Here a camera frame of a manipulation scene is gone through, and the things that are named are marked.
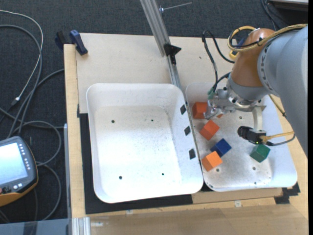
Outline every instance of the cube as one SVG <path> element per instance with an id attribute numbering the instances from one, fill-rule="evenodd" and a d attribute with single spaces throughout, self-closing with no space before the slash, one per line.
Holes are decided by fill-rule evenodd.
<path id="1" fill-rule="evenodd" d="M 206 155 L 203 159 L 201 159 L 201 162 L 206 171 L 209 171 L 214 167 L 220 165 L 223 161 L 220 158 L 219 154 L 216 151 L 213 151 L 209 155 Z"/>
<path id="2" fill-rule="evenodd" d="M 222 157 L 230 149 L 231 149 L 231 146 L 227 143 L 227 141 L 225 139 L 221 139 L 211 148 L 211 151 L 216 151 L 219 154 L 219 156 Z"/>
<path id="3" fill-rule="evenodd" d="M 207 102 L 195 102 L 192 106 L 192 115 L 194 118 L 204 119 L 206 112 Z"/>
<path id="4" fill-rule="evenodd" d="M 270 149 L 267 146 L 258 144 L 254 146 L 250 157 L 254 158 L 257 162 L 260 163 L 268 157 L 269 151 Z"/>
<path id="5" fill-rule="evenodd" d="M 220 127 L 213 120 L 209 120 L 199 133 L 207 140 L 210 140 L 219 129 Z"/>

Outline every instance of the green cube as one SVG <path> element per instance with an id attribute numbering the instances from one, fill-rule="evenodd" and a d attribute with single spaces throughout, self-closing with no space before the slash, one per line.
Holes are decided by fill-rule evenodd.
<path id="1" fill-rule="evenodd" d="M 257 162 L 260 163 L 268 157 L 269 151 L 270 149 L 267 146 L 258 144 L 253 148 L 250 157 L 254 158 Z"/>

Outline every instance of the blue block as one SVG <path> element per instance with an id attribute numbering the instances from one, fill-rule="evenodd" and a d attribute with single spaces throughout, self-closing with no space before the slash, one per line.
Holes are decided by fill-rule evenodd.
<path id="1" fill-rule="evenodd" d="M 226 154 L 231 149 L 231 146 L 226 142 L 225 139 L 218 141 L 212 148 L 211 151 L 216 151 L 220 157 Z"/>

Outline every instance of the orange block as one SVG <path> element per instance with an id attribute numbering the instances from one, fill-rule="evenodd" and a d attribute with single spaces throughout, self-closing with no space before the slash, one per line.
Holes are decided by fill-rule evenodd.
<path id="1" fill-rule="evenodd" d="M 207 140 L 210 140 L 219 130 L 219 128 L 220 127 L 215 122 L 213 122 L 213 120 L 209 120 L 199 132 Z"/>
<path id="2" fill-rule="evenodd" d="M 213 151 L 209 155 L 206 155 L 203 159 L 201 159 L 201 162 L 206 171 L 209 171 L 214 167 L 220 165 L 223 161 L 218 153 L 216 151 Z"/>
<path id="3" fill-rule="evenodd" d="M 204 113 L 206 112 L 207 102 L 195 102 L 192 106 L 192 115 L 194 118 L 204 119 Z"/>

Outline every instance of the white tray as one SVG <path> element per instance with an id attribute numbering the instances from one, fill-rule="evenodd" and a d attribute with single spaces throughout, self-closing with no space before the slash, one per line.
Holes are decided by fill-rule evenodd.
<path id="1" fill-rule="evenodd" d="M 207 92 L 213 83 L 193 83 L 186 89 L 188 105 L 191 109 L 197 101 L 206 102 Z M 225 84 L 219 83 L 218 89 Z M 275 105 L 266 96 L 262 100 L 266 108 L 262 112 L 263 130 L 267 135 L 283 133 Z M 205 119 L 192 119 L 199 156 L 202 159 L 211 153 L 210 148 L 224 138 L 232 147 L 222 156 L 223 163 L 218 167 L 206 171 L 203 168 L 203 178 L 208 187 L 214 191 L 231 191 L 253 188 L 291 187 L 297 181 L 297 172 L 287 144 L 269 146 L 268 157 L 261 163 L 250 157 L 254 144 L 240 138 L 237 134 L 239 126 L 253 128 L 252 113 L 235 111 L 214 118 L 213 121 L 220 127 L 209 141 L 199 131 L 207 123 Z M 273 143 L 283 142 L 284 137 L 270 140 Z"/>
<path id="2" fill-rule="evenodd" d="M 191 194 L 203 186 L 182 91 L 172 84 L 87 90 L 94 191 L 107 203 Z"/>

